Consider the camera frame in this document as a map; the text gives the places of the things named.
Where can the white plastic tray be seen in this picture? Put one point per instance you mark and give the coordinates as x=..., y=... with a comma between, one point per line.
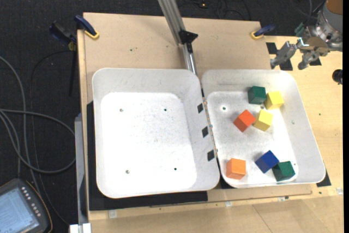
x=147, y=136
x=245, y=144

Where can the orange cube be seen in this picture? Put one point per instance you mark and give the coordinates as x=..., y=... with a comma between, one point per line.
x=235, y=169
x=244, y=120

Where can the green cube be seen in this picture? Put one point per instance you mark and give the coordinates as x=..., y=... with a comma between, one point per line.
x=283, y=171
x=256, y=95

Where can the yellow cube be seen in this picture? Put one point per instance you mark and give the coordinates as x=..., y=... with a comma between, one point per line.
x=263, y=120
x=274, y=100

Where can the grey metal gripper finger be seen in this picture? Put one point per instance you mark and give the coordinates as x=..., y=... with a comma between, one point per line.
x=285, y=52
x=308, y=58

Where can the pale wood board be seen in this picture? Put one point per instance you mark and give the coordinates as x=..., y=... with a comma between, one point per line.
x=136, y=46

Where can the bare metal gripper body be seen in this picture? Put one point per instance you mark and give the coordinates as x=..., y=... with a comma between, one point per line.
x=321, y=42

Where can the blue cube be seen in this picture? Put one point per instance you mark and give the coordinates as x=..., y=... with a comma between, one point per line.
x=266, y=161

